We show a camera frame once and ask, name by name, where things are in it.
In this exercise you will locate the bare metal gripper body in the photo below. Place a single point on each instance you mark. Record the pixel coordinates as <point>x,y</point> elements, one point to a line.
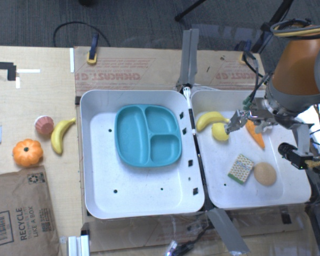
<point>264,111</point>

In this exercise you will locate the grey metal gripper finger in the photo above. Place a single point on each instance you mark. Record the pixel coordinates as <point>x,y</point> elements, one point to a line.
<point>237,121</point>
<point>264,126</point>

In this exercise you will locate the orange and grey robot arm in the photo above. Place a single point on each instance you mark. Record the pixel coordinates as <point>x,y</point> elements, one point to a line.
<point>296,63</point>

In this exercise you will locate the orange carrot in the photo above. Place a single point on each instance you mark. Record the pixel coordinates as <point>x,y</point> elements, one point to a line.
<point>257,136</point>

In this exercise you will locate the yellow lemon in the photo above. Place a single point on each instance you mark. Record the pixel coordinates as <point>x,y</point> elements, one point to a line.
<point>219,133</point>

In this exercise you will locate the yellow banana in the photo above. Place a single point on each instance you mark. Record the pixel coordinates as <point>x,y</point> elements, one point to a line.
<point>59,136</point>
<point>208,117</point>

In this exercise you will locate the green and white carton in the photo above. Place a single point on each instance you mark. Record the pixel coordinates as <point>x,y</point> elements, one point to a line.
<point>241,168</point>

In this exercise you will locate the beige round bread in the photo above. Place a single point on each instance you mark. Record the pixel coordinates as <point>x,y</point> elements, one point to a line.
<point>265,174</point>

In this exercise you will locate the white plastic tray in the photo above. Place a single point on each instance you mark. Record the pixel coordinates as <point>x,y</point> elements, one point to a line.
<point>138,191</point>
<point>256,196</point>

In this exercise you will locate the brown cardboard board red print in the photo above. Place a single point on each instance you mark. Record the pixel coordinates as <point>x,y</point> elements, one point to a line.
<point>149,71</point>

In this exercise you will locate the blue divided plate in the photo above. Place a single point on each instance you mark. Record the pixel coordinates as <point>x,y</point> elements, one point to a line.
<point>133,137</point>

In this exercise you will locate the pink cupcake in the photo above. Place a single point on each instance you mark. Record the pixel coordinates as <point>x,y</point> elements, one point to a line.
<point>44,124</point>

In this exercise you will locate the orange pumpkin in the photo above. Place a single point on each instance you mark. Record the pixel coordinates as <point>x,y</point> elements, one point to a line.
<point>28,153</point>

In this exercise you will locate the brown paper bag black print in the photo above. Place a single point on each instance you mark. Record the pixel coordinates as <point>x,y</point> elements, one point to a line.
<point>21,212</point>

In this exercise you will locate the black cylinder on white bracket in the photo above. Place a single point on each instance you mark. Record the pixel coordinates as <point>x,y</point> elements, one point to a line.
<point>293,153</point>

